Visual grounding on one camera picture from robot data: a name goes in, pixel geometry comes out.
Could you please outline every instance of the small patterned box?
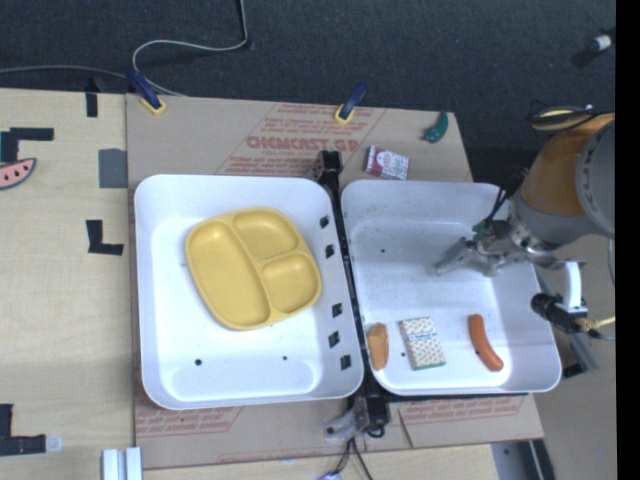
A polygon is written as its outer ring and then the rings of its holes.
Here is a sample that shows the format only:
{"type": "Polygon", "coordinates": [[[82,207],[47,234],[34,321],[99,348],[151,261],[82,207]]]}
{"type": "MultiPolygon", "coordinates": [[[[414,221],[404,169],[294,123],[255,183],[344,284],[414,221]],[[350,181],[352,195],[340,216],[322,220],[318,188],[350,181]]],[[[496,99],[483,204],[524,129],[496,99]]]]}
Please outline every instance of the small patterned box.
{"type": "Polygon", "coordinates": [[[398,324],[414,370],[445,364],[440,338],[430,316],[401,320],[398,324]]]}

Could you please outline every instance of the yellow plate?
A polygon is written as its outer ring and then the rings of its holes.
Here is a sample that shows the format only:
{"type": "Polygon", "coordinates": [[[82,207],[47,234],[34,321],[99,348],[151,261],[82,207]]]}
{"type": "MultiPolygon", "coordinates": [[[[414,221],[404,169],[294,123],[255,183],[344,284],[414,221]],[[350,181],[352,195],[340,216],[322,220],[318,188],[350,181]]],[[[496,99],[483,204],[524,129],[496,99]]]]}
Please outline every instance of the yellow plate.
{"type": "Polygon", "coordinates": [[[187,262],[211,314],[235,330],[263,327],[313,305],[318,266],[293,223],[270,208],[201,222],[189,232],[187,262]]]}

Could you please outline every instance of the cardboard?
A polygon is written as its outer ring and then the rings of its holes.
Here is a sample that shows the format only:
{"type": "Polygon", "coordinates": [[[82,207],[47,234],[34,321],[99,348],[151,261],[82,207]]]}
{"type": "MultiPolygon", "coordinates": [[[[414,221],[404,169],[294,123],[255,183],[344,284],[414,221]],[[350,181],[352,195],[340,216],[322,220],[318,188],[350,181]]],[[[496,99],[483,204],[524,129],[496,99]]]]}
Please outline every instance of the cardboard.
{"type": "MultiPolygon", "coordinates": [[[[128,95],[127,152],[130,200],[131,286],[137,337],[135,234],[132,195],[154,174],[303,176],[318,151],[342,154],[342,187],[364,172],[372,145],[410,159],[408,179],[471,181],[453,114],[437,144],[421,140],[439,112],[357,108],[345,127],[335,107],[242,100],[166,97],[152,115],[128,95]]],[[[542,427],[532,396],[428,400],[390,405],[382,438],[360,438],[365,451],[533,439],[542,427]]],[[[168,411],[147,398],[139,375],[135,392],[136,445],[146,469],[337,455],[324,423],[346,410],[345,400],[168,411]]]]}

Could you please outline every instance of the black fabric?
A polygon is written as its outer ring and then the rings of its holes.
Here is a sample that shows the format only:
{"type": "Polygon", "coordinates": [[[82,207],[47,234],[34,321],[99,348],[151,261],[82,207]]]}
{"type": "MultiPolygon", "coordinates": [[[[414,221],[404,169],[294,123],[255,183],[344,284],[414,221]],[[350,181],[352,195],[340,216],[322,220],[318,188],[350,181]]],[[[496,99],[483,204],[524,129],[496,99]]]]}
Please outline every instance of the black fabric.
{"type": "MultiPolygon", "coordinates": [[[[477,181],[502,183],[542,138],[534,101],[615,106],[616,45],[575,55],[616,25],[616,0],[245,0],[254,48],[143,52],[151,80],[192,96],[363,105],[456,113],[477,181]]],[[[236,0],[1,0],[0,69],[82,64],[124,74],[152,39],[230,46],[236,0]]],[[[87,73],[0,75],[0,86],[82,91],[87,73]]],[[[125,92],[126,82],[108,81],[125,92]]]]}

